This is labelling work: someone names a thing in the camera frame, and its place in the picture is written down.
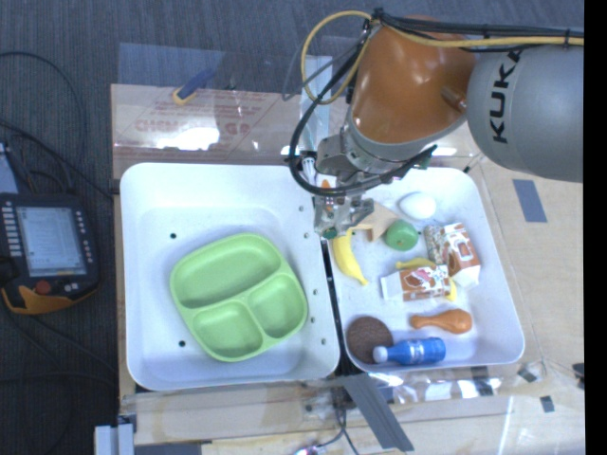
toy chicken leg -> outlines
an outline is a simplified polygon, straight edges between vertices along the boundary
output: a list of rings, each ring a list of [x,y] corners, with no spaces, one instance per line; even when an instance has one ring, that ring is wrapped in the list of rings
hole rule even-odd
[[[453,308],[432,316],[413,315],[409,322],[415,329],[433,325],[453,334],[464,334],[472,328],[472,316],[461,308]]]

blue bottle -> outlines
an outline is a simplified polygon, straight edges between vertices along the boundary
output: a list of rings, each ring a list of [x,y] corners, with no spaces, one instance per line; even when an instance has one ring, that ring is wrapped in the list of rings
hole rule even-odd
[[[440,337],[412,338],[392,347],[377,346],[373,350],[373,359],[377,364],[394,361],[403,366],[413,366],[440,362],[446,353],[445,342]]]

gray carpet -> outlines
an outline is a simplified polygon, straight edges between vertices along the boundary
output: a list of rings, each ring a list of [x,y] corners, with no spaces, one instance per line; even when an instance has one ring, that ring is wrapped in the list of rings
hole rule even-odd
[[[52,67],[26,56],[0,59],[0,117],[43,140],[86,177],[78,176],[77,192],[98,234],[103,276],[95,296],[39,318],[103,362],[38,321],[9,318],[2,309],[0,454],[92,454],[94,426],[117,421],[118,392],[106,384],[116,382],[117,368],[115,239],[112,202],[106,195],[110,85],[163,79],[142,75],[145,66],[138,71],[128,60],[129,51],[167,46],[288,57],[323,17],[376,7],[450,22],[584,27],[584,0],[0,0],[0,53],[27,51],[52,61],[74,82],[82,100],[86,123]],[[337,39],[353,37],[345,22],[332,31]],[[120,68],[121,59],[127,67]],[[264,87],[280,90],[283,78],[273,76]],[[10,135],[0,129],[0,139]],[[30,153],[33,163],[45,159],[36,150]],[[100,379],[72,376],[69,385],[61,377],[20,381],[23,369],[32,375],[58,368],[25,341],[13,322],[43,344],[62,370]]]

green plate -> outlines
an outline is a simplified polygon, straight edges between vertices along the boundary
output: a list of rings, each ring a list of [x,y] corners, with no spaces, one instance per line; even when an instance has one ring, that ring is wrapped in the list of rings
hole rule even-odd
[[[264,236],[240,233],[177,262],[170,278],[177,310],[212,357],[248,359],[295,334],[307,317],[304,290]]]

egg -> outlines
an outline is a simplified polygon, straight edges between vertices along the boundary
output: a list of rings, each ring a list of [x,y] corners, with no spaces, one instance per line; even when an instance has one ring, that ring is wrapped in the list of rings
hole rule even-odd
[[[436,212],[436,201],[425,192],[412,192],[398,203],[400,210],[415,221],[430,219]]]

